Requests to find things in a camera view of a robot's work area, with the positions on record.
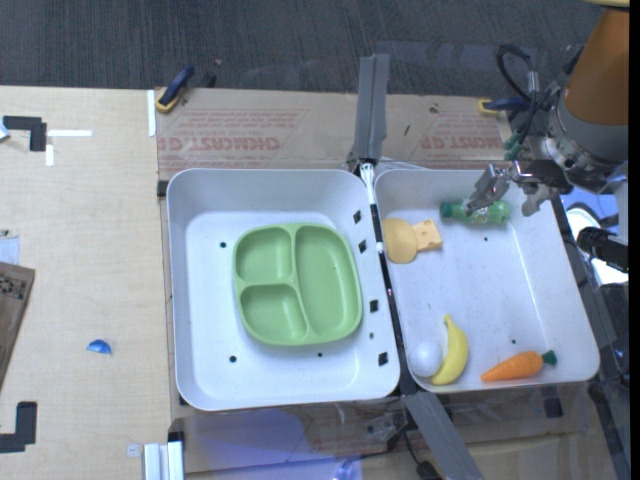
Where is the white plastic tray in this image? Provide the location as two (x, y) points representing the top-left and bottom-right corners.
(373, 168), (601, 394)
(166, 167), (401, 412)

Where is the green divided plate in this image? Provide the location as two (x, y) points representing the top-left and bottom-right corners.
(232, 222), (364, 347)

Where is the yellow cheese slice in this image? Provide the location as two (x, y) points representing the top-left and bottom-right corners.
(412, 218), (444, 253)

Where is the white ball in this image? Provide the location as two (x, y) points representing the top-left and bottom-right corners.
(408, 340), (444, 378)

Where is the yellow banana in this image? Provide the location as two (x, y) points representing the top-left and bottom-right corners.
(430, 313), (470, 386)

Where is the brown paper packet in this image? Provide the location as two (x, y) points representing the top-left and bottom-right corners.
(0, 261), (36, 389)

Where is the orange carrot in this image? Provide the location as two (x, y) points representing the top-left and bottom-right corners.
(480, 349), (558, 383)

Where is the thin black and white rod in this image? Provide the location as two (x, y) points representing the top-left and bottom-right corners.
(359, 162), (416, 397)

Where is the brown cardboard board red print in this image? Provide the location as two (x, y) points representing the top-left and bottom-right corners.
(154, 86), (591, 474)

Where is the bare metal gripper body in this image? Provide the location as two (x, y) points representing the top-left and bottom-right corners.
(514, 135), (622, 193)

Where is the black cylinder on white bracket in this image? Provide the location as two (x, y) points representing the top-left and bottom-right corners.
(567, 175), (630, 274)

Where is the green plastic bottle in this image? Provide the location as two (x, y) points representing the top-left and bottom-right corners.
(439, 200), (512, 227)

